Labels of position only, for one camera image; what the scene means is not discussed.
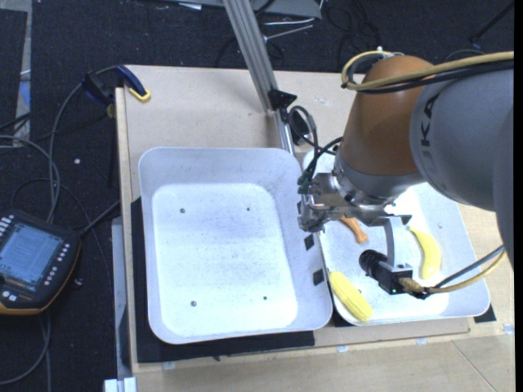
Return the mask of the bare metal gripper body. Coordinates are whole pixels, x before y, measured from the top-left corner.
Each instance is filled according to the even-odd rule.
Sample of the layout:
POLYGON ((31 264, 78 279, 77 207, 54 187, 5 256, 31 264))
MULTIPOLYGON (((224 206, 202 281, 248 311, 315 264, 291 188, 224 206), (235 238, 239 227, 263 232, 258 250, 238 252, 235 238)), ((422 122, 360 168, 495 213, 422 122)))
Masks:
POLYGON ((356 218, 366 225, 379 225, 390 214, 386 206, 405 192, 405 176, 380 176, 349 171, 317 174, 304 196, 315 216, 325 223, 343 217, 356 218))

